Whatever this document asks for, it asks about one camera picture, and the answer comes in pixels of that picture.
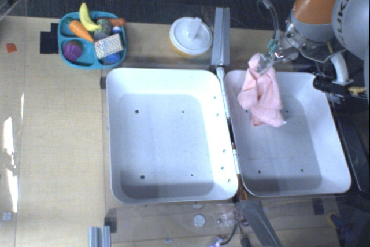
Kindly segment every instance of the blue divided container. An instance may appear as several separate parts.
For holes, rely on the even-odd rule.
[[[92,11],[90,12],[90,17],[92,20],[95,20],[99,17],[108,17],[108,18],[117,18],[116,15],[112,13],[106,13],[106,12],[98,12],[98,11]],[[99,60],[97,58],[97,55],[95,53],[95,47],[92,42],[89,42],[83,38],[77,37],[75,34],[73,34],[69,28],[67,19],[73,18],[79,20],[80,15],[79,12],[69,13],[66,14],[59,22],[58,25],[58,46],[59,46],[59,54],[64,60],[66,64],[69,66],[75,67],[75,68],[81,68],[81,69],[104,69],[104,68],[112,68],[116,67],[125,59],[126,52],[127,52],[127,43],[126,43],[126,34],[125,29],[121,27],[122,33],[122,41],[123,41],[123,51],[118,52],[120,55],[120,59],[113,63],[113,64],[106,64],[105,59]],[[63,55],[63,45],[65,45],[69,41],[78,41],[81,44],[82,47],[82,55],[77,58],[76,61],[69,61],[66,59],[66,57]]]

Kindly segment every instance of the white round container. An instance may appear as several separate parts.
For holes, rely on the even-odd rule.
[[[176,20],[169,31],[175,52],[185,58],[206,53],[212,45],[212,32],[199,18],[183,17]]]

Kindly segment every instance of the toy banana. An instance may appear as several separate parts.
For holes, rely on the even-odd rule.
[[[90,18],[88,7],[84,2],[81,4],[80,7],[80,21],[89,31],[96,31],[98,29],[101,29],[101,25],[96,25],[96,23],[94,23]]]

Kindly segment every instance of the pink cloth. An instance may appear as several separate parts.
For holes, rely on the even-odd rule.
[[[259,53],[249,60],[249,68],[242,91],[238,95],[238,102],[244,110],[251,111],[252,125],[269,124],[273,127],[280,127],[284,123],[280,112],[283,104],[276,73],[271,67],[260,76],[256,71],[259,62]]]

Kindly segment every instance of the toy carrot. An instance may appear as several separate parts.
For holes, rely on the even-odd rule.
[[[84,25],[79,20],[72,18],[66,20],[69,30],[71,30],[76,36],[81,37],[87,41],[94,42],[94,38],[88,33]]]
[[[126,20],[124,18],[106,18],[106,17],[99,17],[97,18],[97,21],[99,19],[105,19],[105,20],[108,20],[110,21],[110,23],[112,24],[112,26],[125,26],[126,24]]]

